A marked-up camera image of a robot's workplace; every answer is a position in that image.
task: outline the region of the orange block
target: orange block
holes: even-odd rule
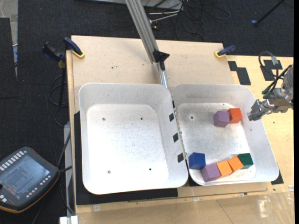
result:
[[[240,161],[240,159],[237,156],[229,159],[228,164],[230,165],[233,172],[235,172],[235,171],[237,171],[237,170],[244,167],[244,165],[242,164],[242,162]]]
[[[227,160],[218,162],[217,167],[220,171],[221,176],[220,177],[226,177],[233,173],[233,170],[231,169],[229,163]]]
[[[243,118],[240,108],[230,108],[228,114],[230,124],[239,123]]]

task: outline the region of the green block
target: green block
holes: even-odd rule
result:
[[[239,154],[238,158],[240,159],[241,163],[244,165],[244,167],[241,169],[247,169],[253,165],[253,161],[252,161],[250,153]]]

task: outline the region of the wooden table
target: wooden table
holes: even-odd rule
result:
[[[85,52],[84,59],[78,59],[70,51],[66,54],[71,146],[75,168],[74,114],[79,111],[80,87],[90,82],[154,84],[159,83],[159,76],[157,67],[150,64],[140,39],[88,36],[72,36],[71,39]],[[170,53],[165,65],[171,92],[178,84],[239,84],[237,74],[229,69],[228,61],[235,61],[238,67],[246,67],[251,80],[251,85],[247,87],[255,98],[262,99],[261,91],[269,85],[264,80],[256,56],[226,56],[217,59],[214,52],[223,49],[221,43],[157,43],[161,51]],[[284,68],[293,64],[292,57],[278,59]],[[140,218],[149,218],[151,223],[162,220],[198,223],[198,218],[206,211],[215,212],[210,223],[226,223],[227,216],[216,215],[221,210],[219,200],[223,198],[289,193],[289,185],[294,186],[293,111],[264,116],[263,123],[284,183],[272,185],[271,182],[255,182],[201,187],[190,187],[187,183],[178,188],[178,198],[76,205],[79,223],[140,223]]]

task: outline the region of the cube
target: cube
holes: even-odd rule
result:
[[[244,167],[244,165],[237,156],[229,159],[228,164],[230,165],[230,168],[232,169],[233,173]]]
[[[241,163],[244,165],[242,169],[247,169],[253,165],[253,161],[250,153],[239,154],[238,158],[240,159]]]
[[[214,125],[217,127],[225,127],[229,124],[229,113],[226,111],[217,111],[214,116]]]
[[[206,155],[202,153],[192,153],[189,156],[189,168],[201,170],[206,165]]]
[[[217,164],[205,165],[201,169],[201,174],[205,182],[216,180],[221,176]]]
[[[227,160],[222,161],[222,162],[218,162],[217,166],[218,166],[219,172],[221,174],[220,177],[226,177],[226,176],[233,173],[233,171],[232,171],[232,169],[231,169],[231,167],[230,167]]]
[[[240,108],[230,108],[228,114],[230,124],[237,124],[243,119]]]

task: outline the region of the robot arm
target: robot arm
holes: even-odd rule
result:
[[[262,94],[265,100],[257,99],[251,107],[251,112],[248,113],[249,120],[261,119],[265,114],[285,113],[289,108],[294,109],[294,65],[290,65],[281,75],[276,77],[276,80],[268,86]],[[280,88],[275,88],[276,82],[283,77],[283,83]]]

